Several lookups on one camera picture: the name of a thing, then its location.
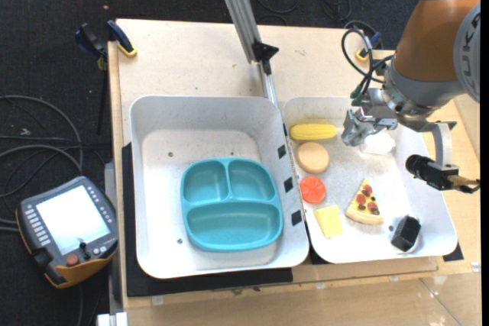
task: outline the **pepperoni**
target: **pepperoni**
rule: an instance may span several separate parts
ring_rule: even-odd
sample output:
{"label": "pepperoni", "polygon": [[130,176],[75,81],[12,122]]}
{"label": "pepperoni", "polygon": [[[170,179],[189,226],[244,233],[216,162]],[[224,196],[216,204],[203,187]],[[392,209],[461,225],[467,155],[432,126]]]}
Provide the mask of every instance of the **pepperoni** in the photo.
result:
{"label": "pepperoni", "polygon": [[326,196],[326,187],[321,179],[315,176],[307,176],[300,181],[300,192],[304,201],[316,204],[324,200]]}
{"label": "pepperoni", "polygon": [[364,204],[367,201],[367,198],[364,195],[362,195],[361,193],[358,193],[356,201],[358,204]]}
{"label": "pepperoni", "polygon": [[363,185],[361,192],[368,197],[372,194],[372,187],[370,185]]}

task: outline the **toy pizza slice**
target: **toy pizza slice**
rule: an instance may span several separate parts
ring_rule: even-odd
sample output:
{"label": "toy pizza slice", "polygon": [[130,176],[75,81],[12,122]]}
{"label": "toy pizza slice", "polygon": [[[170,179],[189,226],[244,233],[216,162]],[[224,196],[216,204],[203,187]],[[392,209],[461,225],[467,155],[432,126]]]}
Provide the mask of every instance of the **toy pizza slice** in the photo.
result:
{"label": "toy pizza slice", "polygon": [[381,215],[377,199],[374,197],[374,192],[368,179],[365,178],[361,183],[357,194],[346,209],[345,215],[364,224],[384,223],[384,217]]}

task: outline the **red button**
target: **red button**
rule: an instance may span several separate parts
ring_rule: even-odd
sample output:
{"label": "red button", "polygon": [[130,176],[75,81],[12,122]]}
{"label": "red button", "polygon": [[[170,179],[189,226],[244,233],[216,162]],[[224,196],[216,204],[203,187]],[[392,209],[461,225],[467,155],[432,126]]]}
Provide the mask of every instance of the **red button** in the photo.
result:
{"label": "red button", "polygon": [[68,257],[66,257],[67,266],[75,266],[78,265],[78,263],[79,263],[79,258],[76,254],[70,254]]}

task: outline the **cheese slice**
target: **cheese slice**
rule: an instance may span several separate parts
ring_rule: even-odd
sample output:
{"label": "cheese slice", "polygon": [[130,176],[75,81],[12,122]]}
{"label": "cheese slice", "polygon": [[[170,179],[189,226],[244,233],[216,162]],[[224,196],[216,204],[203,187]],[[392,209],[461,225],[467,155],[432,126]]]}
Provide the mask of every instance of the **cheese slice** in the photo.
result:
{"label": "cheese slice", "polygon": [[377,199],[368,182],[364,179],[358,188],[355,197],[346,209],[345,215],[350,219],[364,224],[383,224],[384,217],[378,208]]}
{"label": "cheese slice", "polygon": [[316,220],[325,237],[334,237],[343,232],[342,221],[339,217],[337,205],[316,209],[314,211],[314,216],[316,216]]}

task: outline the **white tray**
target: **white tray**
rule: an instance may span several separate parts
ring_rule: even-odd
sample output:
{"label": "white tray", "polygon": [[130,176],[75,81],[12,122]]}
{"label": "white tray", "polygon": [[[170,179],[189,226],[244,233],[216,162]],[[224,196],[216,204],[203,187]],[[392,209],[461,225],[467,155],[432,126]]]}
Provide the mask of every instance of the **white tray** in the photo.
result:
{"label": "white tray", "polygon": [[[341,140],[343,121],[351,99],[338,97],[294,98],[283,107],[287,130],[295,124],[327,123],[338,128],[332,139],[320,143],[327,149],[330,164],[317,175],[326,186],[327,195],[319,204],[304,202],[306,223],[314,250],[330,263],[351,263],[369,260],[387,260],[400,257],[429,257],[451,253],[457,245],[457,235],[442,193],[414,179],[405,168],[407,157],[413,154],[428,156],[423,136],[398,126],[389,131],[395,140],[394,151],[385,155],[362,153],[359,147],[347,147]],[[292,151],[300,143],[292,140]],[[310,174],[298,165],[298,180]],[[384,224],[371,226],[353,221],[345,210],[355,196],[361,181],[372,183]],[[337,204],[343,233],[325,238],[313,214],[317,208]],[[419,219],[421,231],[415,246],[407,253],[397,249],[390,241],[404,215]]]}
{"label": "white tray", "polygon": [[[280,111],[262,97],[143,96],[131,106],[136,251],[150,276],[168,279],[236,270],[291,267],[309,252],[303,207]],[[186,234],[180,180],[197,160],[242,157],[264,164],[274,178],[283,231],[272,244],[216,253],[194,246]],[[299,221],[292,216],[299,215]]]}

